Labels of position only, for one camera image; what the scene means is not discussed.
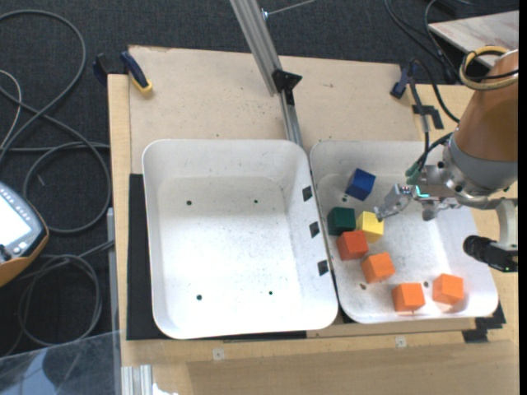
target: yellow block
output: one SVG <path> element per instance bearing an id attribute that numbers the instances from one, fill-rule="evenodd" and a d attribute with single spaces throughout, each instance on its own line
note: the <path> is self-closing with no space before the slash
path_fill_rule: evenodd
<path id="1" fill-rule="evenodd" d="M 364 231 L 368 243 L 375 243 L 385 232 L 385 221 L 377 220 L 373 212 L 364 211 L 357 218 L 357 230 Z"/>

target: orange block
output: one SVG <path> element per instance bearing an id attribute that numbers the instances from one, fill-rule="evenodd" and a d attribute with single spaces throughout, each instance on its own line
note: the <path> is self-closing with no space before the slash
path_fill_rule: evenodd
<path id="1" fill-rule="evenodd" d="M 392 289 L 396 312 L 413 312 L 425 305 L 425 295 L 419 282 L 405 282 Z"/>
<path id="2" fill-rule="evenodd" d="M 395 267 L 388 252 L 368 256 L 362 261 L 361 267 L 368 284 L 383 281 L 395 274 Z"/>
<path id="3" fill-rule="evenodd" d="M 342 260 L 359 259 L 368 253 L 364 231 L 344 231 L 337 239 L 338 254 Z"/>
<path id="4" fill-rule="evenodd" d="M 434 280 L 433 286 L 434 301 L 456 304 L 464 298 L 463 278 L 460 276 L 442 273 Z"/>

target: electronic device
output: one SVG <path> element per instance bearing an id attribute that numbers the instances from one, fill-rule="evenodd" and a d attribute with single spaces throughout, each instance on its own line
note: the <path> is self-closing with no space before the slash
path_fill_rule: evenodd
<path id="1" fill-rule="evenodd" d="M 500 57 L 486 78 L 476 82 L 466 67 L 485 53 Z M 425 221 L 462 205 L 495 210 L 499 241 L 470 235 L 464 251 L 499 271 L 518 271 L 518 198 L 490 198 L 518 179 L 518 65 L 518 50 L 497 46 L 474 50 L 465 58 L 459 74 L 474 93 L 458 127 L 440 142 L 442 161 L 437 165 L 416 161 L 406 172 L 406 185 L 395 184 L 384 203 L 375 207 L 379 220 L 400 213 L 412 200 L 421 203 Z"/>
<path id="2" fill-rule="evenodd" d="M 48 240 L 49 230 L 40 214 L 0 182 L 0 287 L 26 269 Z"/>

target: device screen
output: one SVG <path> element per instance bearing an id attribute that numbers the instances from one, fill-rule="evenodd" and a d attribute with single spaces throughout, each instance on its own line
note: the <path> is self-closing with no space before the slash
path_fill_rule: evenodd
<path id="1" fill-rule="evenodd" d="M 8 245 L 31 231 L 11 204 L 0 197 L 0 244 Z"/>

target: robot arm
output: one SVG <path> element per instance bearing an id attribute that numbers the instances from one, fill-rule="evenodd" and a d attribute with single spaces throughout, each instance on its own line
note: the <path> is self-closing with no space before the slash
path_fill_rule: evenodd
<path id="1" fill-rule="evenodd" d="M 375 208 L 379 220 L 400 213 L 412 199 L 421 203 L 424 221 L 443 209 L 472 207 L 495 210 L 500 240 L 469 236 L 464 251 L 504 272 L 518 270 L 517 198 L 490 198 L 518 179 L 518 50 L 484 47 L 470 54 L 502 53 L 482 82 L 460 76 L 474 89 L 459 126 L 434 146 L 444 146 L 437 165 L 415 164 L 406 185 L 395 184 Z"/>

